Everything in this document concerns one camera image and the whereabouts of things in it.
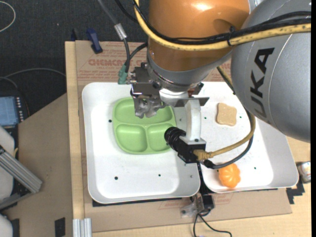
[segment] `blue clamp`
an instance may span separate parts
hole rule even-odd
[[[93,28],[88,28],[85,33],[87,34],[88,40],[90,40],[92,42],[91,47],[92,47],[94,53],[96,53],[96,54],[102,53],[103,49],[100,46],[96,31]]]

